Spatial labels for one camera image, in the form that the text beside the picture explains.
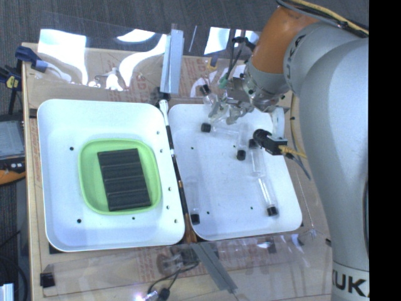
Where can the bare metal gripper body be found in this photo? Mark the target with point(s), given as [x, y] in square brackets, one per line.
[247, 94]

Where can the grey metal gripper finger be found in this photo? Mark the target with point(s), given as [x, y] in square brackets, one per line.
[234, 114]
[218, 108]

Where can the clear plastic bottle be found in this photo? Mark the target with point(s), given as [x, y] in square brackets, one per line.
[272, 211]
[205, 89]
[205, 127]
[256, 163]
[240, 155]
[195, 219]

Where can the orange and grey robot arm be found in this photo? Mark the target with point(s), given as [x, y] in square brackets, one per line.
[332, 105]

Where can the thin black and white rod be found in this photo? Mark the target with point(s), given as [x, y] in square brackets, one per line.
[171, 140]

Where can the white plastic tray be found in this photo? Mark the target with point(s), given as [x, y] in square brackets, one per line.
[62, 199]
[225, 199]

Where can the black ribbed rectangular block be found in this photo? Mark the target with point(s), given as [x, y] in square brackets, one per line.
[125, 180]

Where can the green plate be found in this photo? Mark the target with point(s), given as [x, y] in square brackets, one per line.
[87, 174]

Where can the brown cardboard board, red print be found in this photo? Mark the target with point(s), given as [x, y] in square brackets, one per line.
[94, 274]

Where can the black cylinder on white bracket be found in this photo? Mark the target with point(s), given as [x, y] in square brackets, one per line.
[273, 143]

